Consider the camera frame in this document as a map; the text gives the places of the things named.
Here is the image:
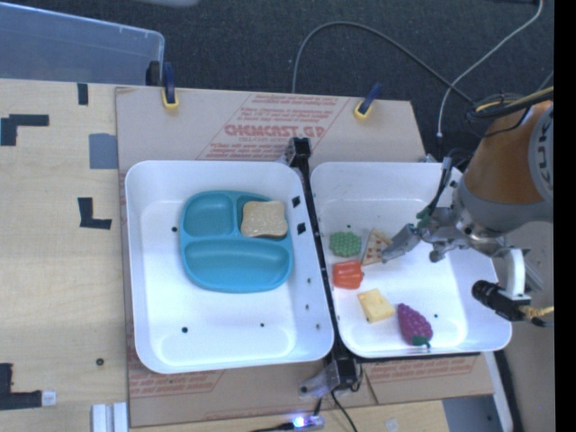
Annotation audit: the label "black cylinder on white bracket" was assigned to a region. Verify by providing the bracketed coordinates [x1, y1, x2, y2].
[471, 247, 533, 323]

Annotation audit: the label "tan toy bread slice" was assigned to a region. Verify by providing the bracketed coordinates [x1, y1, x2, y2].
[238, 200, 289, 239]

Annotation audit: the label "black block with thin wires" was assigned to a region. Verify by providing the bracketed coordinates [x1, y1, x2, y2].
[286, 136, 313, 169]
[329, 355, 362, 390]

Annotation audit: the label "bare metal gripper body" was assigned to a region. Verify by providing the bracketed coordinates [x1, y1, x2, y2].
[416, 203, 509, 258]

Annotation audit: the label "orange toy pepper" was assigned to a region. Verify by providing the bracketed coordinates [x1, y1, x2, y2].
[331, 259, 365, 291]

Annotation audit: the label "purple toy grapes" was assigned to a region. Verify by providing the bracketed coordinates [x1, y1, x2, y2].
[395, 302, 435, 348]

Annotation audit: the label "green toy peas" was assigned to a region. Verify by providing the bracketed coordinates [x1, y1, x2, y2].
[328, 230, 363, 259]

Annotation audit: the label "thin black rod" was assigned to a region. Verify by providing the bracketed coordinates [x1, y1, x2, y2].
[298, 162, 348, 364]

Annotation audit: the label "yellow toy cheese wedge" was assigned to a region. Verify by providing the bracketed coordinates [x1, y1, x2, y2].
[356, 287, 397, 325]

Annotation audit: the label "brown cardboard board red print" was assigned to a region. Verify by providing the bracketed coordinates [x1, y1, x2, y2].
[114, 86, 497, 428]

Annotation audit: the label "blue divided plate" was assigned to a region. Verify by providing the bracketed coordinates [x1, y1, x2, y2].
[178, 189, 294, 294]

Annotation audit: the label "white plastic tray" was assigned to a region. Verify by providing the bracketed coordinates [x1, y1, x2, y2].
[310, 160, 513, 359]
[124, 159, 336, 374]

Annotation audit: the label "toy pizza slice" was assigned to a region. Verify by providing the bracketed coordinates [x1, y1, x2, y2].
[360, 227, 394, 267]

